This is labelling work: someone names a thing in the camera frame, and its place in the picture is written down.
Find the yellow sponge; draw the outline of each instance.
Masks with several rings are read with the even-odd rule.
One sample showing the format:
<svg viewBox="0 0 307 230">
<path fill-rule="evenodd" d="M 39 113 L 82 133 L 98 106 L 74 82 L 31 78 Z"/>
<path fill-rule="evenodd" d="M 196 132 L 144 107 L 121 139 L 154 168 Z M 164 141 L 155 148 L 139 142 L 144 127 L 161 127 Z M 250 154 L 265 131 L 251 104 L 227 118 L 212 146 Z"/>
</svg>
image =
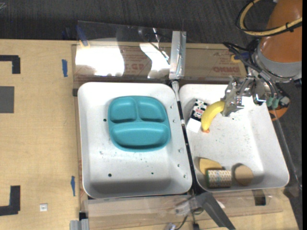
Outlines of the yellow sponge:
<svg viewBox="0 0 307 230">
<path fill-rule="evenodd" d="M 220 163 L 210 159 L 200 159 L 200 170 L 202 174 L 206 174 L 207 170 L 222 170 Z"/>
</svg>

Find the black floor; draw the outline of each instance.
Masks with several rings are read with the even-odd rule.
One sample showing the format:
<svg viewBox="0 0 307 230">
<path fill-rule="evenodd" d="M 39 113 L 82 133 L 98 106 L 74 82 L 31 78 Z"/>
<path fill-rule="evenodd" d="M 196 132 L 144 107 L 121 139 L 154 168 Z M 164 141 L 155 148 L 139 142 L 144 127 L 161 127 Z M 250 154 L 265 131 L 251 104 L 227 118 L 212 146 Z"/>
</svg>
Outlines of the black floor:
<svg viewBox="0 0 307 230">
<path fill-rule="evenodd" d="M 185 29 L 191 42 L 246 46 L 252 40 L 235 27 L 235 19 L 247 0 L 0 0 L 7 7 L 0 10 L 0 38 L 63 39 L 70 28 L 74 38 L 77 21 Z M 264 28 L 273 9 L 271 0 L 251 9 L 247 23 Z M 292 103 L 281 118 L 291 152 L 290 169 L 302 183 L 302 89 L 283 86 Z M 302 229 L 302 191 L 291 199 Z"/>
</svg>

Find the yellow banana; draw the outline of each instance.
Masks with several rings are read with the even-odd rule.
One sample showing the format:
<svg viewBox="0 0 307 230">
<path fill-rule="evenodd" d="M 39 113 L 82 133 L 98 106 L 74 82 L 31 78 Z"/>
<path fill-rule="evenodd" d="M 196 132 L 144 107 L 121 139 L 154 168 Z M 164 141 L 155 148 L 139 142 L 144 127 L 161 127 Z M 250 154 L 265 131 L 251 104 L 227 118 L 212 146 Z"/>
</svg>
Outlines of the yellow banana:
<svg viewBox="0 0 307 230">
<path fill-rule="evenodd" d="M 201 128 L 203 132 L 209 132 L 209 127 L 211 125 L 212 120 L 214 117 L 224 110 L 225 102 L 218 101 L 211 105 L 209 105 L 206 110 L 203 112 L 201 116 Z"/>
</svg>

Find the gray square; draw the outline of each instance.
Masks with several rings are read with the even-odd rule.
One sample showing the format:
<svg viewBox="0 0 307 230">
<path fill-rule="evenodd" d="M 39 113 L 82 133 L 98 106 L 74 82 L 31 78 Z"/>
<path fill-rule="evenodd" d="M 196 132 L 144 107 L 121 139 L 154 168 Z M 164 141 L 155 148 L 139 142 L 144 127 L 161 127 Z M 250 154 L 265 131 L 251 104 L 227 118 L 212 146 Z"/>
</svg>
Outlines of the gray square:
<svg viewBox="0 0 307 230">
<path fill-rule="evenodd" d="M 0 113 L 14 113 L 14 87 L 0 86 Z"/>
</svg>

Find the white square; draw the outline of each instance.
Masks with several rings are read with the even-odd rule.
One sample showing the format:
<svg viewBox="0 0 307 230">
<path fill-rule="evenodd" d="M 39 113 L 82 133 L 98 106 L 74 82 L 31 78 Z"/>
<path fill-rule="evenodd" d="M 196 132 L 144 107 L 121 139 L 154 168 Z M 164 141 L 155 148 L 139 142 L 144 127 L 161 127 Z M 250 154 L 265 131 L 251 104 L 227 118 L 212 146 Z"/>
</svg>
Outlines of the white square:
<svg viewBox="0 0 307 230">
<path fill-rule="evenodd" d="M 48 210 L 48 204 L 39 205 L 39 211 L 47 211 L 47 210 Z"/>
</svg>

